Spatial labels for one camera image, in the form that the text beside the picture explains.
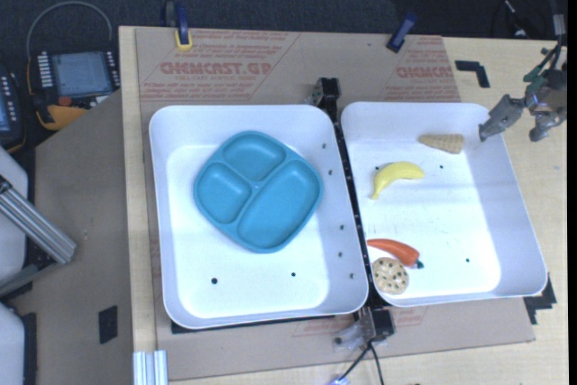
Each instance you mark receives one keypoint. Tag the orange carrot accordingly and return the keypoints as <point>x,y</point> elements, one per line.
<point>396,248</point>

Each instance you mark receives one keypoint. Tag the beige waffle cone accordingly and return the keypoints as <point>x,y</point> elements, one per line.
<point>444,143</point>

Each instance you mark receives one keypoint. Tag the thin black and white rod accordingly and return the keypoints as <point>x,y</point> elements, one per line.
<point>350,189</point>

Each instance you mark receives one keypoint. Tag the white plastic tray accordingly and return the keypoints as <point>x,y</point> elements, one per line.
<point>252,279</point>
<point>451,230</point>

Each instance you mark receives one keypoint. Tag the beige chip biscuit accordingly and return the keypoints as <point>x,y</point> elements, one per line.
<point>390,276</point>

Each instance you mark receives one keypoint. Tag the yellow banana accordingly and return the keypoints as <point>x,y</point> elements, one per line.
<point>394,175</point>

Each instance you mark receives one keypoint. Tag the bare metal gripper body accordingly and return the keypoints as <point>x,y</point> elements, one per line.
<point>553,92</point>

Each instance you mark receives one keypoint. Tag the blue divided plate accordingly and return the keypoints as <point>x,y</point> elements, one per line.
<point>259,194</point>

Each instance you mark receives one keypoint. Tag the brown cardboard board red print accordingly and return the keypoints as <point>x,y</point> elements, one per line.
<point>279,58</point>

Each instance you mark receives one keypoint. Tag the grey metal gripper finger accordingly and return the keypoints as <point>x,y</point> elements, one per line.
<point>544,125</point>
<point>501,116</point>

